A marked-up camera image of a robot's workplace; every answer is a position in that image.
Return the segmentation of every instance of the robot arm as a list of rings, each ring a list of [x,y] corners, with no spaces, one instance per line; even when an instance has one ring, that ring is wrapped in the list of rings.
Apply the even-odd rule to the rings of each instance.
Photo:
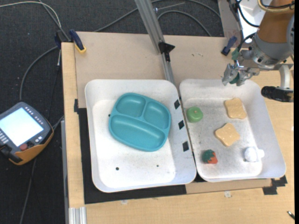
[[[289,89],[290,72],[293,64],[285,64],[294,54],[294,11],[295,0],[272,0],[264,5],[258,0],[266,13],[256,33],[246,37],[232,53],[234,64],[228,64],[222,82],[242,85],[246,79],[256,76],[263,70],[279,70],[280,87],[266,86],[262,95],[282,102],[293,102],[293,90]],[[251,38],[248,49],[242,44]]]

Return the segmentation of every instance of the metal bracket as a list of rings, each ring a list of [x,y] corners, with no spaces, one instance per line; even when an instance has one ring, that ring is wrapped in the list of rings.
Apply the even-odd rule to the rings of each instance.
[[[284,64],[279,68],[280,73],[280,88],[285,89],[290,87],[291,75],[290,67],[288,64]]]
[[[69,208],[69,224],[87,224],[86,207]]]
[[[232,82],[238,75],[238,71],[234,69],[234,66],[227,64],[224,71],[224,76],[222,77],[222,83],[227,85],[229,82]]]
[[[157,53],[162,54],[163,68],[166,80],[175,85],[174,77],[171,69],[169,52],[174,46],[165,43],[163,33],[161,31],[155,10],[150,0],[135,0],[140,16],[149,33],[150,39]]]
[[[65,212],[65,224],[69,224],[69,190],[67,183],[67,159],[66,159],[66,134],[65,134],[65,120],[60,122],[61,126],[61,148],[62,148],[62,168],[64,175],[64,212]]]

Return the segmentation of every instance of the black tape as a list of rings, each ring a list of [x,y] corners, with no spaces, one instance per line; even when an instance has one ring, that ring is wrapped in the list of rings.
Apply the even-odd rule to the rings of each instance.
[[[285,185],[288,183],[286,176],[284,175],[279,180],[271,179],[272,180],[272,186],[271,187],[264,187],[263,193],[265,195],[276,195],[277,193],[277,187],[285,187]]]
[[[175,109],[179,108],[180,105],[181,104],[180,104],[179,100],[177,99],[176,102],[174,102]]]
[[[75,102],[74,102],[74,112],[79,114],[79,104],[78,104],[78,99],[75,99]]]
[[[188,142],[186,141],[185,143],[183,143],[183,151],[186,152],[187,150],[189,150],[189,145]]]
[[[179,129],[182,129],[185,126],[184,121],[182,120],[181,122],[179,122],[178,127]]]

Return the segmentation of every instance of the red and green toy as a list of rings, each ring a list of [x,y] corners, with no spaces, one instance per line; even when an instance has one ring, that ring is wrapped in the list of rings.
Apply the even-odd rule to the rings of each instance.
[[[215,152],[211,149],[206,150],[201,158],[204,163],[216,164],[218,162]]]

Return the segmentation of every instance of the blue divided plate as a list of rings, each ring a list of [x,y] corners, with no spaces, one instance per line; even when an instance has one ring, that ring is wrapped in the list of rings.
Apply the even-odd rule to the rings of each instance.
[[[109,131],[116,140],[148,152],[164,145],[170,125],[171,115],[166,106],[135,93],[119,97],[109,119]]]

